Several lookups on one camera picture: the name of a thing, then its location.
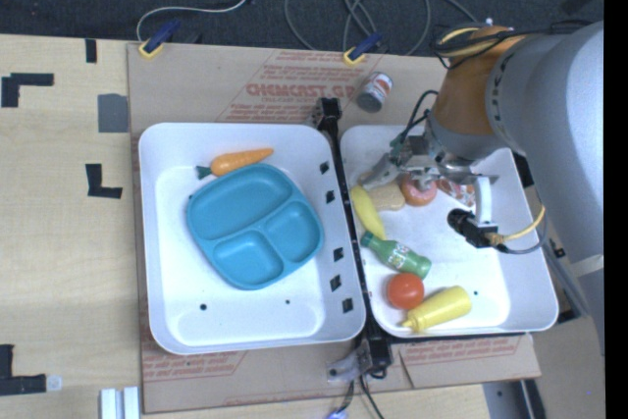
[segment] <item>blue divided plate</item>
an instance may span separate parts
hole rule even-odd
[[[218,177],[187,204],[187,225],[233,286],[260,289],[292,273],[323,245],[318,215],[294,182],[268,164]]]

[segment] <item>yellow banana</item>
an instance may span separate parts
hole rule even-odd
[[[373,233],[379,239],[386,239],[384,223],[375,208],[371,196],[362,185],[354,186],[349,192],[353,209],[357,214],[364,229]]]

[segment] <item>cardboard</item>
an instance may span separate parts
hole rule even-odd
[[[402,124],[423,91],[440,88],[445,69],[430,58],[367,55],[350,68],[340,53],[183,44],[145,60],[137,47],[128,45],[128,78],[144,412],[344,395],[345,383],[328,382],[327,365],[346,357],[352,341],[194,356],[155,343],[146,317],[137,141],[163,122],[307,124],[323,96],[340,100],[340,133],[358,124]],[[393,88],[373,114],[353,99],[375,70],[389,75]],[[370,380],[374,393],[540,375],[527,335],[395,344],[392,352],[387,376]]]

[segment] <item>table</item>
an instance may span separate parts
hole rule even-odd
[[[0,108],[0,343],[13,375],[63,379],[59,391],[0,397],[0,418],[97,417],[99,391],[140,386],[137,276],[127,132],[99,132],[97,97],[127,96],[127,43],[0,36],[0,76],[54,74],[20,85]],[[86,165],[120,198],[89,197]],[[385,417],[489,417],[481,385],[377,393]],[[321,398],[160,414],[164,418],[327,417]],[[373,417],[358,396],[352,418]]]

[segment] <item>pink donut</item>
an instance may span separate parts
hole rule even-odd
[[[430,182],[427,190],[420,190],[416,181],[410,178],[409,173],[405,173],[401,178],[400,187],[405,202],[410,206],[425,206],[431,203],[438,191],[434,182]]]

